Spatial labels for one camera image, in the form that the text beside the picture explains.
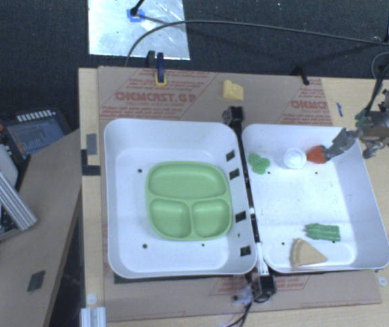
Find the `black floor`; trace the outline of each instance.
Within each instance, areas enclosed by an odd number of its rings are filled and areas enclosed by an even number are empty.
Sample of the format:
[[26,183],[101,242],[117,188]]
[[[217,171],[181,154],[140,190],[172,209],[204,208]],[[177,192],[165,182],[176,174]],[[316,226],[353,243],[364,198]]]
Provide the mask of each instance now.
[[[183,0],[185,18],[237,20],[363,40],[386,36],[389,0]],[[78,127],[78,68],[123,65],[124,58],[88,54],[87,0],[0,0],[0,115],[58,107]],[[174,69],[370,78],[382,45],[283,31],[188,25],[190,61]],[[144,66],[132,59],[130,66]],[[77,323],[80,277],[75,240],[52,326]]]

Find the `white bracket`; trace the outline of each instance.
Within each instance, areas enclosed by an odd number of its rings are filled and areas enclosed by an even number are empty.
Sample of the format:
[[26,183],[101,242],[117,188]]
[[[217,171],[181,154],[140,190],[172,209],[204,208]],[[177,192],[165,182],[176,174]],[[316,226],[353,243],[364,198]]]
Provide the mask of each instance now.
[[81,327],[106,327],[106,308],[82,308],[80,310]]

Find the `yellow sponge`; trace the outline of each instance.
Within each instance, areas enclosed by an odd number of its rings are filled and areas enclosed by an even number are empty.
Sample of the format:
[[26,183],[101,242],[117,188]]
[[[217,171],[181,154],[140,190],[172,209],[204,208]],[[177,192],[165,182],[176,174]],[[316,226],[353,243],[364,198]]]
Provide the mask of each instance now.
[[223,98],[244,100],[244,88],[239,84],[234,84],[231,80],[223,83]]

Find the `digital multimeter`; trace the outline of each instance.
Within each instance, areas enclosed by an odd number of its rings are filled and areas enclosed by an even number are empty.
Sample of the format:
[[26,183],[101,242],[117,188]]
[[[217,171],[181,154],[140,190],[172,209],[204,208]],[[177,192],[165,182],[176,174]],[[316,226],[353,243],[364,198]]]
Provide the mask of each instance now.
[[5,145],[17,166],[69,132],[56,108],[20,111],[9,119],[0,118],[0,144]]

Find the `wooden table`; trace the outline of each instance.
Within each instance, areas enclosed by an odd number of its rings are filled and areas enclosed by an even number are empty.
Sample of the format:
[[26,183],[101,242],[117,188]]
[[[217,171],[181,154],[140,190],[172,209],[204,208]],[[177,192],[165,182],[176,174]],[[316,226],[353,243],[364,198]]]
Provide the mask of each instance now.
[[[97,70],[80,69],[81,149],[87,147],[87,134],[98,131]],[[322,84],[332,122],[336,126],[354,127],[354,115],[364,108],[373,90],[373,80],[322,78]],[[337,110],[341,104],[343,116]],[[99,151],[88,156],[89,165],[99,165]],[[366,161],[367,170],[389,238],[389,149],[377,152],[377,157]],[[98,176],[82,178],[82,209],[84,219],[84,265],[86,294],[95,294],[96,301],[87,307],[104,306],[102,268],[102,213],[100,206],[100,181]],[[383,303],[353,307],[301,309],[250,313],[245,326],[389,326],[389,265],[378,273],[387,284],[380,287]],[[143,320],[108,323],[110,327],[122,326],[225,326],[238,316],[213,315],[160,320]]]

